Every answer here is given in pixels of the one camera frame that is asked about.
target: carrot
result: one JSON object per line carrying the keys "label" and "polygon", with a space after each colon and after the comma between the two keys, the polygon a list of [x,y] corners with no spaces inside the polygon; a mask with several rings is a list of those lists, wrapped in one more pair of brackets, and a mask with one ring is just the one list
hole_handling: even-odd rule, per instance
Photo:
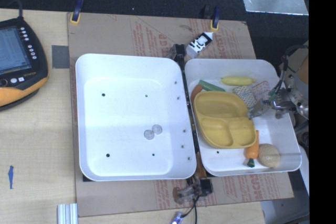
{"label": "carrot", "polygon": [[246,148],[246,157],[248,157],[247,166],[254,167],[254,159],[259,155],[259,131],[256,130],[257,139],[252,146]]}
{"label": "carrot", "polygon": [[192,91],[192,93],[190,94],[190,101],[191,103],[194,103],[194,99],[195,99],[195,96],[203,90],[203,86],[200,85],[200,84],[197,84],[194,88],[194,90]]}

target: light wood surface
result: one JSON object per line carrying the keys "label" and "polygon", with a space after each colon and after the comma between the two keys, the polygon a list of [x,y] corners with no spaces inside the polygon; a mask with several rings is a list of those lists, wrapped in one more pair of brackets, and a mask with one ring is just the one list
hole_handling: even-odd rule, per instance
{"label": "light wood surface", "polygon": [[[66,15],[23,12],[44,47],[50,77],[37,95],[0,112],[0,223],[56,224],[57,205],[76,202],[69,69],[53,69],[51,62],[52,45],[68,45]],[[0,21],[17,16],[16,9],[0,9]],[[14,167],[13,189],[10,166]],[[78,223],[170,223],[176,211],[85,217]],[[197,223],[265,223],[259,202],[198,207],[197,216]],[[192,212],[183,224],[194,221]]]}

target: yellow banana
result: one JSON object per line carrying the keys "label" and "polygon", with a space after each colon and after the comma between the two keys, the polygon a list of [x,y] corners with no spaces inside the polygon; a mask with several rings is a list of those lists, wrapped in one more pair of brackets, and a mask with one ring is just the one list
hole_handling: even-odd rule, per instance
{"label": "yellow banana", "polygon": [[246,76],[228,76],[221,78],[221,82],[230,86],[247,86],[256,82],[256,79]]}

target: orange device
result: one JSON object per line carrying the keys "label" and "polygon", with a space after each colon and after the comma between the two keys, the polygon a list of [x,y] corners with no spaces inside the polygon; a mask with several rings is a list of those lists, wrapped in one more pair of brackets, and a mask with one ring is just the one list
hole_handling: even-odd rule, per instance
{"label": "orange device", "polygon": [[43,47],[24,18],[0,22],[0,111],[35,95],[48,77]]}

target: black tape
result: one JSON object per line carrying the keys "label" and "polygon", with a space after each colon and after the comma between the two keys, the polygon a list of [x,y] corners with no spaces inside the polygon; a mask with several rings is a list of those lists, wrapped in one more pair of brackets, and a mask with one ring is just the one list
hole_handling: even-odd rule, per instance
{"label": "black tape", "polygon": [[67,69],[70,67],[69,61],[69,47],[68,46],[51,46],[52,53],[52,68]]}

